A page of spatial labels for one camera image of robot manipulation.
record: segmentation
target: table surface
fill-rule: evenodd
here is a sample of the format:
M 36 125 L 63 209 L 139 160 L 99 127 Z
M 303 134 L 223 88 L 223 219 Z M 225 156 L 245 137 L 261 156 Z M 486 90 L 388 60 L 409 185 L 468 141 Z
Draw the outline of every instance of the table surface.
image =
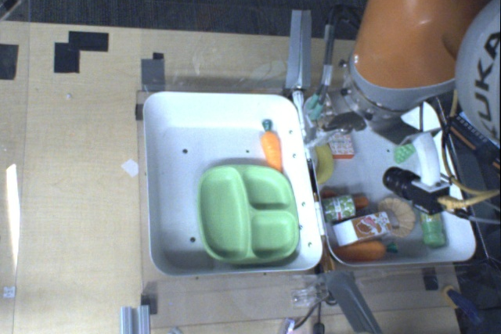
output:
M 19 137 L 24 163 L 16 296 L 0 302 L 0 332 L 119 332 L 120 308 L 137 307 L 148 284 L 139 177 L 122 168 L 128 160 L 139 161 L 135 104 L 141 59 L 164 53 L 169 82 L 181 89 L 193 77 L 215 86 L 242 76 L 275 79 L 285 71 L 288 38 L 3 24 L 0 41 L 10 36 L 20 54 L 29 47 L 30 68 L 29 77 L 19 74 L 11 81 L 27 86 L 26 114 L 18 117 L 25 119 L 26 136 Z M 54 74 L 54 44 L 68 42 L 69 31 L 108 33 L 108 52 L 81 52 L 79 74 Z M 334 59 L 347 57 L 350 48 L 348 41 L 337 42 Z M 313 40 L 313 82 L 322 59 L 323 41 Z M 0 109 L 0 118 L 8 115 L 8 108 Z M 457 286 L 452 267 L 437 273 L 440 287 Z M 420 269 L 364 271 L 357 277 L 384 332 L 459 332 L 454 310 L 439 291 L 425 290 Z M 12 285 L 4 278 L 3 286 Z M 294 308 L 290 295 L 304 280 L 275 274 L 239 283 L 228 277 L 159 276 L 155 282 L 169 294 L 168 310 L 152 317 L 152 332 L 179 326 L 185 334 L 274 334 L 282 318 L 307 311 Z M 327 332 L 351 332 L 339 307 L 324 307 L 323 315 Z M 305 325 L 297 332 L 309 330 Z

